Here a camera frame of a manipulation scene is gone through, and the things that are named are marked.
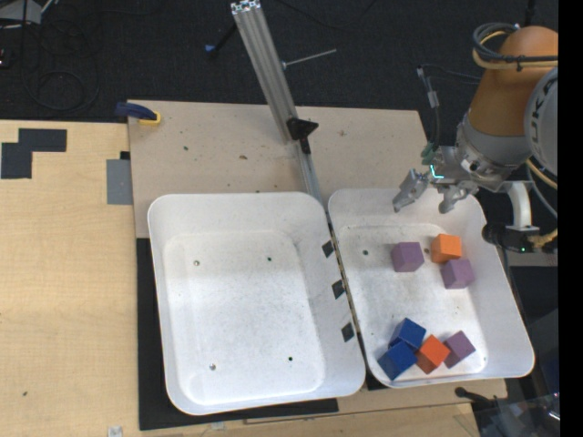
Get white plastic tray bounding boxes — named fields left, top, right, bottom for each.
left=327, top=187, right=536, bottom=389
left=147, top=191, right=367, bottom=416

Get blue cube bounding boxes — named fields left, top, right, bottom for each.
left=387, top=317, right=427, bottom=351
left=376, top=340, right=418, bottom=381

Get black cylinder on white bracket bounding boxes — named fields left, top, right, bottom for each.
left=481, top=181, right=542, bottom=254

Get orange cube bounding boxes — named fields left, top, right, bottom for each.
left=414, top=334, right=452, bottom=375
left=430, top=233, right=464, bottom=264

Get pale wood board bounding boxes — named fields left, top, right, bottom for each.
left=126, top=99, right=509, bottom=424

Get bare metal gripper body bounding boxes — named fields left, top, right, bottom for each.
left=426, top=146, right=506, bottom=198

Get purple cube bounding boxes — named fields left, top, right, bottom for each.
left=439, top=258, right=476, bottom=290
left=442, top=330, right=477, bottom=370
left=390, top=241, right=425, bottom=273

